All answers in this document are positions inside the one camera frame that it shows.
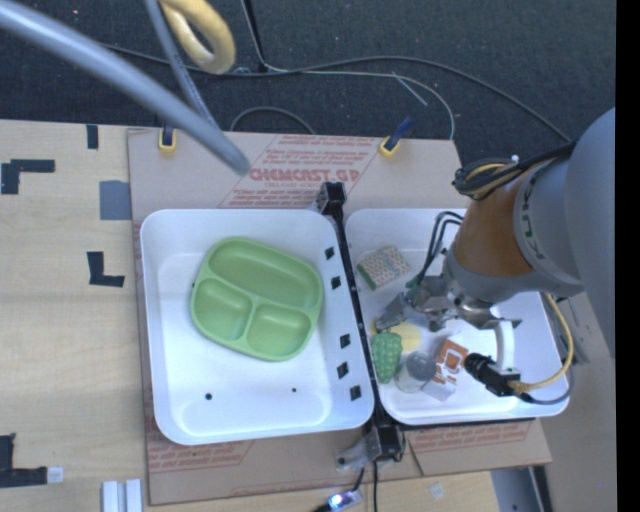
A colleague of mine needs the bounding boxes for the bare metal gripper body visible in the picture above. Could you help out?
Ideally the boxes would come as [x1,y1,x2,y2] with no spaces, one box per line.
[410,273,495,330]

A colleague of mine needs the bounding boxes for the yellow round toy food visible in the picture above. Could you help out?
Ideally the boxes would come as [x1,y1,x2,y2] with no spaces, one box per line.
[372,321,424,354]

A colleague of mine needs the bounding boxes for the green grapes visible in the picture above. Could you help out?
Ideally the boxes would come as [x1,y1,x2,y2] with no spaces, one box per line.
[370,331,404,385]

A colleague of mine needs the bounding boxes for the white and green patterned carton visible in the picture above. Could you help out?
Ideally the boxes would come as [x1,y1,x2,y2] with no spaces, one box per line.
[355,244,412,291]

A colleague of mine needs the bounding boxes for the orange and white carton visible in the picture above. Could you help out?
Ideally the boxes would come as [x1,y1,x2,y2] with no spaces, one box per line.
[422,337,470,403]

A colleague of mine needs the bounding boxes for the white plastic tray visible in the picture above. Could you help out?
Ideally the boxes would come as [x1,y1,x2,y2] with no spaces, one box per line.
[344,208,571,426]
[139,208,376,446]

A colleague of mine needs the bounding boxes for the green divided plate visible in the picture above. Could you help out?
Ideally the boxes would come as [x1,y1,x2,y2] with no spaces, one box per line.
[189,236,325,362]

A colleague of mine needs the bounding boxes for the brown cardboard board red print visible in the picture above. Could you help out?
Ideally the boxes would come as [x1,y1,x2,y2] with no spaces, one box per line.
[126,128,554,506]

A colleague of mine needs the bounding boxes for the black cylinder on white bracket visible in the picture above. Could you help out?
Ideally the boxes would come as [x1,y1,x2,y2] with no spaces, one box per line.
[463,317,524,399]

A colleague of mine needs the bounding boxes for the black block with thin wires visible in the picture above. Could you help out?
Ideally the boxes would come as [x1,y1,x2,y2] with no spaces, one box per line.
[318,181,347,215]
[366,424,406,462]

